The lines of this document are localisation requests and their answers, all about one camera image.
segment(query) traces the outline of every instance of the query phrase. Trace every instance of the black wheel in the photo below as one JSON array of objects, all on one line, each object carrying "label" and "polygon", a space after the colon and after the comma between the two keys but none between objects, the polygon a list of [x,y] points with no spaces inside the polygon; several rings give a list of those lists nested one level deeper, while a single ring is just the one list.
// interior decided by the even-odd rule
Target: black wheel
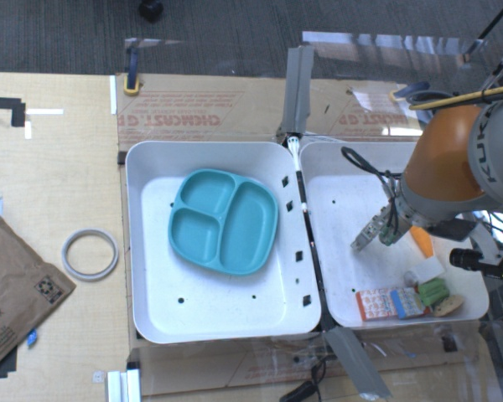
[{"label": "black wheel", "polygon": [[138,10],[143,18],[154,23],[160,18],[164,7],[160,0],[142,0]]}]

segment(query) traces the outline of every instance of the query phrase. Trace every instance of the teal compartment tray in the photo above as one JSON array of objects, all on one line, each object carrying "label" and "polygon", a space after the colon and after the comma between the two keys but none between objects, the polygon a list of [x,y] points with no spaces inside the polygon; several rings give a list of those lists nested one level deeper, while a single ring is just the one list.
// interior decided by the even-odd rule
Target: teal compartment tray
[{"label": "teal compartment tray", "polygon": [[233,276],[267,261],[276,236],[277,201],[260,183],[216,169],[192,172],[169,216],[169,243],[182,258]]}]

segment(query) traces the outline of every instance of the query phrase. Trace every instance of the brown paper bag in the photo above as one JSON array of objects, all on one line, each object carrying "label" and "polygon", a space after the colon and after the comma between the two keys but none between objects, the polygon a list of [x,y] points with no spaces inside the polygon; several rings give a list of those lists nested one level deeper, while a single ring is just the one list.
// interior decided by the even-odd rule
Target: brown paper bag
[{"label": "brown paper bag", "polygon": [[0,360],[75,289],[0,216]]}]

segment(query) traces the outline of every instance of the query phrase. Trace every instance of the white cable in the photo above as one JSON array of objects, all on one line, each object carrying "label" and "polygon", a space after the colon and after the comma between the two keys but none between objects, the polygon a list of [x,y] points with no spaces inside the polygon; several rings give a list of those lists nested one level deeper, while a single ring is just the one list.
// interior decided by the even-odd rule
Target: white cable
[{"label": "white cable", "polygon": [[[104,240],[108,241],[110,246],[113,249],[113,257],[111,259],[111,263],[109,266],[107,266],[104,270],[100,272],[96,272],[94,274],[86,274],[83,272],[79,272],[75,270],[69,263],[69,259],[67,258],[67,253],[69,251],[69,248],[71,245],[77,241],[80,237],[84,237],[86,235],[95,235],[98,237],[103,238]],[[71,274],[73,277],[76,277],[79,280],[83,281],[97,281],[100,280],[103,277],[106,277],[108,274],[111,273],[111,271],[116,267],[117,265],[117,260],[119,259],[119,247],[117,247],[117,242],[116,240],[104,229],[98,229],[98,228],[85,228],[85,229],[80,229],[76,232],[74,232],[65,242],[63,247],[61,248],[61,260],[64,263],[64,267]]]}]

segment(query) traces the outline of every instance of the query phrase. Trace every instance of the orange object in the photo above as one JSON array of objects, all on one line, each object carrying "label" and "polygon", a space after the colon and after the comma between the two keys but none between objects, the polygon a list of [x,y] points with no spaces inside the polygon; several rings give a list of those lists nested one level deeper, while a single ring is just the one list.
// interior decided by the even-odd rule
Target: orange object
[{"label": "orange object", "polygon": [[419,249],[421,249],[422,253],[425,255],[425,259],[434,255],[433,242],[425,229],[413,226],[410,228],[410,234],[412,234],[412,237],[419,246]]}]

